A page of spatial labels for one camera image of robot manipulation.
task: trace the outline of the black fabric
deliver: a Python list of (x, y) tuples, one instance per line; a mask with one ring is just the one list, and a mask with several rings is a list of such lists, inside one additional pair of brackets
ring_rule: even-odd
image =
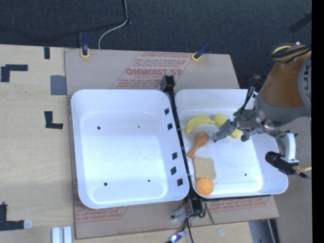
[[(125, 20), (123, 0), (0, 0), (0, 44), (89, 48)], [(230, 54), (239, 84), (263, 79), (280, 43), (311, 44), (312, 0), (126, 0), (132, 24), (107, 34), (102, 49)]]

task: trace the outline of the orange ball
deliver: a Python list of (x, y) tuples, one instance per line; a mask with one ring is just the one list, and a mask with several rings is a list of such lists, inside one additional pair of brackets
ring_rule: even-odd
[(202, 195), (211, 194), (214, 190), (214, 182), (208, 177), (202, 177), (197, 181), (196, 189)]

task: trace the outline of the brown cardboard box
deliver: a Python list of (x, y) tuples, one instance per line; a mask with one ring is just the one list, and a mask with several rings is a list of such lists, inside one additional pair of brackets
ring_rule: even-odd
[[(93, 210), (77, 193), (70, 100), (81, 89), (156, 89), (164, 75), (173, 75), (175, 93), (182, 89), (238, 89), (229, 55), (204, 54), (194, 62), (190, 53), (98, 51), (89, 58), (80, 49), (65, 50), (70, 149), (76, 238), (182, 228), (171, 222), (170, 212), (183, 201)], [(209, 201), (207, 214), (191, 226), (232, 223), (278, 217), (272, 196)]]

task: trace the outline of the white tray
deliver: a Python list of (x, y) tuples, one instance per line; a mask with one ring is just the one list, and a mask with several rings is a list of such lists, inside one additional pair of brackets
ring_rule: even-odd
[[(209, 195), (201, 195), (204, 198), (278, 194), (287, 189), (287, 176), (265, 161), (267, 152), (278, 152), (275, 139), (269, 135), (253, 135), (247, 142), (228, 136), (214, 143), (212, 135), (219, 131), (215, 124), (197, 126), (190, 135), (184, 132), (187, 121), (200, 114), (213, 119), (220, 113), (233, 120), (233, 113), (243, 105), (246, 93), (246, 90), (241, 89), (195, 89), (181, 90), (176, 94), (185, 151), (192, 148), (196, 132), (205, 131), (210, 135), (210, 142), (196, 151), (196, 156), (210, 157), (215, 165), (214, 191)], [(252, 106), (253, 100), (250, 100), (246, 109), (252, 109)], [(187, 162), (195, 189), (192, 159), (187, 158)]]
[(183, 199), (170, 101), (157, 90), (80, 90), (71, 101), (78, 193), (89, 208)]

